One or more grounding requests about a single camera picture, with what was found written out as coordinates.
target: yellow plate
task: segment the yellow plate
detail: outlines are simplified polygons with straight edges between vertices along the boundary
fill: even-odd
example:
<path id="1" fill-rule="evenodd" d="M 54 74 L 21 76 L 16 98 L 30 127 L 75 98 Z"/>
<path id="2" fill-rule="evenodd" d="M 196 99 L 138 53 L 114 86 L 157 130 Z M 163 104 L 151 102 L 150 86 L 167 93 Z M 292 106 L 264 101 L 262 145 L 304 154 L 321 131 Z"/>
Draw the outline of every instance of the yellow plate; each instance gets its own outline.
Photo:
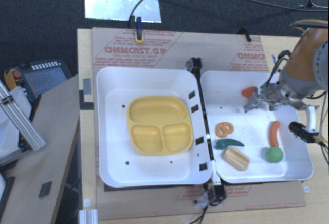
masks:
<path id="1" fill-rule="evenodd" d="M 178 154 L 192 145 L 190 114 L 177 97 L 136 98 L 127 108 L 127 121 L 132 144 L 142 154 Z"/>

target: orange object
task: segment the orange object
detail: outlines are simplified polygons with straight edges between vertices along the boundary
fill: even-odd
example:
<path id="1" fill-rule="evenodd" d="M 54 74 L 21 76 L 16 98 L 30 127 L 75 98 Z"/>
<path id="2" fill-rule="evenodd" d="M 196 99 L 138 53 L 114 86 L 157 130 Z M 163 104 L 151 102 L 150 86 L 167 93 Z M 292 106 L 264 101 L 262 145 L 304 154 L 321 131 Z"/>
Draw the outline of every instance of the orange object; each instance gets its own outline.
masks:
<path id="1" fill-rule="evenodd" d="M 251 98 L 251 96 L 253 95 L 254 92 L 256 92 L 256 87 L 253 86 L 253 87 L 248 87 L 246 89 L 244 89 L 241 94 L 244 96 L 244 97 L 247 97 L 248 99 Z"/>
<path id="2" fill-rule="evenodd" d="M 219 123 L 216 127 L 216 135 L 223 138 L 226 137 L 228 134 L 231 134 L 234 130 L 234 127 L 229 122 L 222 122 Z"/>
<path id="3" fill-rule="evenodd" d="M 272 147 L 279 147 L 278 139 L 277 139 L 277 131 L 280 126 L 280 122 L 274 121 L 269 130 L 269 141 Z"/>

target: dark floor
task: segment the dark floor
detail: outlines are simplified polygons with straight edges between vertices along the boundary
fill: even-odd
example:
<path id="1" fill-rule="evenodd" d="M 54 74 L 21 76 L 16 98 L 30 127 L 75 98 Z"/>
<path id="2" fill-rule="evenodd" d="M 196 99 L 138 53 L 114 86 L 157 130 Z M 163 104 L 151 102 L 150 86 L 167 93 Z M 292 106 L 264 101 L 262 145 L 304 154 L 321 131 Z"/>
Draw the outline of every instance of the dark floor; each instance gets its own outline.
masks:
<path id="1" fill-rule="evenodd" d="M 309 0 L 259 0 L 299 8 Z M 328 6 L 328 0 L 314 0 Z M 145 29 L 186 32 L 236 33 L 245 27 L 250 34 L 299 36 L 290 28 L 295 20 L 328 20 L 328 11 L 291 11 L 244 0 L 159 0 L 162 23 Z M 63 59 L 72 74 L 77 70 L 77 29 L 126 28 L 126 22 L 89 20 L 84 0 L 0 0 L 0 72 L 21 62 Z M 78 154 L 64 190 L 57 223 L 76 223 L 79 173 Z"/>

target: wooden table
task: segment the wooden table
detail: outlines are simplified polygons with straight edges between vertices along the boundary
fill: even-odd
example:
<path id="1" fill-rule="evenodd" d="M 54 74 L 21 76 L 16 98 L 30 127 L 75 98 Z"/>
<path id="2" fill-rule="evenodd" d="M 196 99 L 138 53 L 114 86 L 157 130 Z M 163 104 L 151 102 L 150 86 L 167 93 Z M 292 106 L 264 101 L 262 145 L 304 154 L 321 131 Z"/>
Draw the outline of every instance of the wooden table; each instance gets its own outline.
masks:
<path id="1" fill-rule="evenodd" d="M 262 46 L 266 55 L 269 69 L 273 67 L 272 55 L 278 55 L 282 50 L 294 48 L 299 38 L 261 36 Z M 78 57 L 79 57 L 79 89 L 83 89 L 84 79 L 93 80 L 92 68 L 92 30 L 78 30 Z M 84 101 L 93 102 L 93 92 L 84 95 Z M 322 106 L 323 99 L 310 100 L 312 105 Z M 316 111 L 317 118 L 320 117 L 321 108 Z M 305 123 L 306 115 L 299 113 L 300 121 Z M 82 156 L 82 195 L 83 199 L 88 198 L 91 205 L 84 209 L 96 209 L 96 180 L 95 180 L 95 133 L 93 110 L 80 111 L 81 124 L 81 156 Z M 328 117 L 324 121 L 324 137 L 328 138 Z M 206 214 L 203 223 L 326 223 L 326 209 L 329 207 L 328 188 L 328 165 L 326 164 L 321 149 L 318 145 L 309 144 L 309 152 L 314 165 L 313 176 L 301 184 L 309 192 L 304 194 L 305 207 L 281 208 L 269 210 L 251 210 L 239 212 L 221 212 Z M 100 224 L 119 223 L 189 223 L 199 215 L 176 215 L 147 217 L 134 219 L 102 220 Z"/>

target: white tray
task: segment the white tray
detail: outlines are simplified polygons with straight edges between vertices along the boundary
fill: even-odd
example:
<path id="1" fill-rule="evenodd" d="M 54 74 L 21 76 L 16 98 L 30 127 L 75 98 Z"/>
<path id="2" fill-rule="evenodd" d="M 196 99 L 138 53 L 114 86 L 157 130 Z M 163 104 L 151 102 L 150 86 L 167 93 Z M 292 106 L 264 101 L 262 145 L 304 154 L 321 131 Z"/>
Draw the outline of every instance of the white tray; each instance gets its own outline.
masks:
<path id="1" fill-rule="evenodd" d="M 223 150 L 213 149 L 216 170 L 219 176 L 229 183 L 250 183 L 305 180 L 311 177 L 313 165 L 306 143 L 295 138 L 288 129 L 290 122 L 298 122 L 297 112 L 290 106 L 279 106 L 269 111 L 264 103 L 248 113 L 243 106 L 247 98 L 241 91 L 250 86 L 259 88 L 269 77 L 269 73 L 208 71 L 202 76 L 201 83 L 212 145 L 220 138 L 215 134 L 218 123 L 227 121 L 233 124 L 234 132 L 227 138 L 242 142 L 244 147 L 236 147 L 247 155 L 250 165 L 246 171 L 238 171 L 223 159 Z M 272 121 L 279 121 L 277 133 L 283 160 L 268 163 L 265 152 L 270 147 L 269 128 Z"/>
<path id="2" fill-rule="evenodd" d="M 96 78 L 100 175 L 113 187 L 202 184 L 211 176 L 202 108 L 195 77 L 185 70 L 107 67 Z M 189 93 L 195 96 L 189 99 Z M 175 96 L 187 106 L 192 122 L 192 147 L 180 154 L 147 156 L 132 145 L 126 109 L 143 96 Z M 199 110 L 191 112 L 198 105 Z M 204 142 L 196 144 L 195 139 Z"/>

